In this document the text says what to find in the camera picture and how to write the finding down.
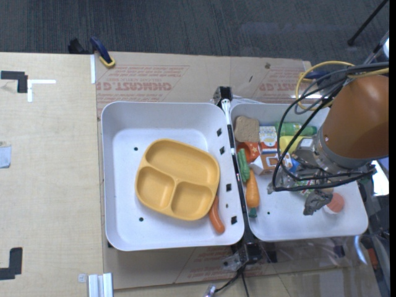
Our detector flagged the orange toy carrot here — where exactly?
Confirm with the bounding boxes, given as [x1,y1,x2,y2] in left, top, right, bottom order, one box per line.
[245,169,261,219]

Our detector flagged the brown toy bread slice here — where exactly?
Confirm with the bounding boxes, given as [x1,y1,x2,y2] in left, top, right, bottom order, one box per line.
[233,115,260,144]

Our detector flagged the orange toy sausage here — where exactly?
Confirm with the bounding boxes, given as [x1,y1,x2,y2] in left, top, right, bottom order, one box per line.
[208,194,226,235]

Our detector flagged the green plastic bottle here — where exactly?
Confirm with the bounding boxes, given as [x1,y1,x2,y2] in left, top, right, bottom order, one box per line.
[274,121,318,137]

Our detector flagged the thin black and white rod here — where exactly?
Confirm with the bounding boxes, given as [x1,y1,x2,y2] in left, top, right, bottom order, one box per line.
[220,98,249,244]

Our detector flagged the white carton with orange print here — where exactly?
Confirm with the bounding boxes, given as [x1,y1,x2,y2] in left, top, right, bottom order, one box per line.
[249,152,293,177]

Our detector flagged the brown cardboard board red print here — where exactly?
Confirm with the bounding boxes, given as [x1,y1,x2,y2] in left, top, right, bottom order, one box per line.
[93,51,372,290]

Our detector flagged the red packet with yellow star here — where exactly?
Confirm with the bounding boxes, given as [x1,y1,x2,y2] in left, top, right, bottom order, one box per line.
[237,141,262,164]

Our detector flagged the black block with thin wires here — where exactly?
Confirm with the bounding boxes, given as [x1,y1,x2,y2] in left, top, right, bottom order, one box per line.
[213,86,233,105]
[222,242,264,272]

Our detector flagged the green toy pea pod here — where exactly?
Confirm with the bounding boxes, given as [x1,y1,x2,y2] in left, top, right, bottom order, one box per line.
[236,148,251,184]

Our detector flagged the orange and white carton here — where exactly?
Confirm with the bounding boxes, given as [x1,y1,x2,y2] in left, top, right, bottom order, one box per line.
[258,125,278,156]

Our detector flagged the orange and white toy sushi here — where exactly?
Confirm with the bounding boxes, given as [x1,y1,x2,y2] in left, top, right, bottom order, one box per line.
[322,192,345,215]

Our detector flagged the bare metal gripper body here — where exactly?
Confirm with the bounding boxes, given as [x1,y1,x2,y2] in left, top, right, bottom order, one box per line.
[290,137,334,194]

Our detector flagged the yellow toy banana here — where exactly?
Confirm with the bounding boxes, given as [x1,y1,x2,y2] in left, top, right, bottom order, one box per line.
[278,135,314,155]

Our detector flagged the orange divided plate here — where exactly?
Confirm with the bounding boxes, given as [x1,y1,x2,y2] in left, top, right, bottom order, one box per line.
[134,138,222,222]

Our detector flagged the white plastic tray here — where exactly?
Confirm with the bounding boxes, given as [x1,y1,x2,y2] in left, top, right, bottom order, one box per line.
[230,103,370,243]
[100,101,246,252]

